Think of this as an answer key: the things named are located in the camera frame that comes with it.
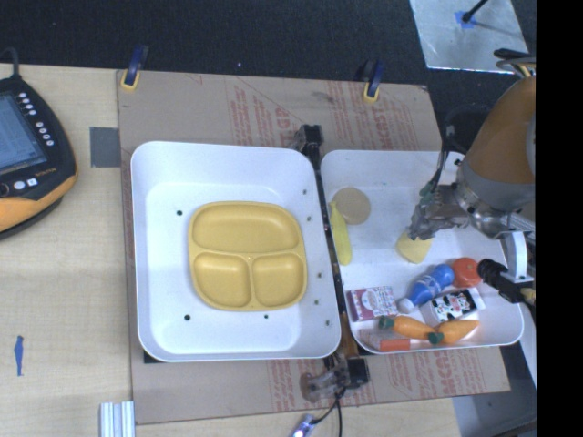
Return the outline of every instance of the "black fabric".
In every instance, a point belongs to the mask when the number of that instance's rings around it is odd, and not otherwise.
[[[537,0],[511,2],[535,56]],[[143,44],[148,70],[353,80],[382,59],[382,82],[428,87],[440,125],[517,80],[428,69],[409,0],[0,0],[0,12],[0,48],[22,64],[124,68]]]

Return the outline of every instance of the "black and orange device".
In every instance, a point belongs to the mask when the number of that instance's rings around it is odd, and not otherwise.
[[[0,239],[29,227],[77,181],[75,154],[46,101],[16,72],[0,80]]]

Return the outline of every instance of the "yellow plate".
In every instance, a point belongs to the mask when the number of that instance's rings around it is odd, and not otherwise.
[[[302,232],[281,206],[250,201],[206,204],[189,223],[194,288],[222,310],[276,310],[299,301],[307,268]]]

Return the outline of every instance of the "blue clamp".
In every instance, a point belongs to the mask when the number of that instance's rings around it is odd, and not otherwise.
[[[136,89],[139,81],[139,70],[146,63],[146,58],[148,58],[148,47],[140,44],[135,46],[134,53],[129,60],[129,67],[124,70],[119,83],[124,89],[130,91]]]
[[[368,82],[364,86],[363,99],[368,104],[373,104],[379,98],[379,86],[381,84],[381,77],[383,76],[384,65],[381,60],[377,60],[374,64],[370,74],[365,73],[364,76]]]

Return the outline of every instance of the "white tray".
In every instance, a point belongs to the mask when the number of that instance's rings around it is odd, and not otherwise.
[[[312,164],[275,147],[148,142],[131,159],[138,336],[161,361],[322,358],[341,336]],[[189,273],[187,229],[200,206],[277,204],[297,219],[308,282],[289,308],[240,312],[206,304]]]
[[[389,285],[399,300],[413,281],[436,264],[469,257],[478,262],[492,259],[506,265],[500,242],[488,239],[471,227],[438,231],[421,264],[408,262],[396,252],[399,236],[411,223],[419,190],[435,173],[437,157],[437,152],[335,150],[323,158],[322,182],[328,199],[341,188],[354,187],[371,201],[370,217],[361,225],[348,226],[353,259],[349,265],[340,266],[344,293]],[[462,156],[449,155],[440,183],[455,180],[456,158]],[[478,329],[453,345],[433,346],[428,341],[412,340],[411,351],[507,345],[518,341],[523,330],[519,306],[504,300],[484,282],[477,288],[486,309],[468,319],[479,319]],[[419,310],[410,315],[423,320]],[[350,325],[358,340],[358,331],[374,327],[375,321],[350,320]],[[361,346],[378,352],[364,344]]]

